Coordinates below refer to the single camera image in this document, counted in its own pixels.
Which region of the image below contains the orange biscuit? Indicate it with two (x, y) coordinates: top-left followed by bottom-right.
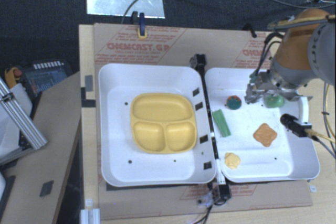
(253, 123), (278, 148)

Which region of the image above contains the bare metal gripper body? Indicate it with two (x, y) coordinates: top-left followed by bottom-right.
(252, 70), (299, 95)

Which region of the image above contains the thin black and white rod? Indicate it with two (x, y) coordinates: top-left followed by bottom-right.
(197, 62), (227, 187)

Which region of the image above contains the pale yellow lumpy toy food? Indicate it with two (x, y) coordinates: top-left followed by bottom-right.
(224, 152), (242, 170)

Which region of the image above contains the white plastic tray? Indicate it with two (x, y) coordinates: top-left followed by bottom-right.
(204, 67), (321, 184)
(98, 63), (217, 188)

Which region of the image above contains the black block with thin wires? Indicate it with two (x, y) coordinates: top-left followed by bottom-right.
(190, 54), (207, 69)
(209, 183), (232, 203)

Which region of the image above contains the yellow divided plate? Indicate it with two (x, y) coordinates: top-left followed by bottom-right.
(130, 92), (198, 154)

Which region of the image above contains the brown cardboard board red print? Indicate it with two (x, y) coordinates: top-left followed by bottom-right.
(93, 23), (313, 221)

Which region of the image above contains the green celery stick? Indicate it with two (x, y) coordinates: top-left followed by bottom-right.
(212, 109), (232, 138)

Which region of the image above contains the black cylinder on white bracket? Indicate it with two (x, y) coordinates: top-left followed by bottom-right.
(279, 96), (313, 138)

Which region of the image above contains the light green toy pear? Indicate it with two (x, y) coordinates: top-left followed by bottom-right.
(263, 94), (285, 109)

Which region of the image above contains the teal and red round toy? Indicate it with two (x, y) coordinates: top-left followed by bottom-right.
(226, 95), (243, 110)

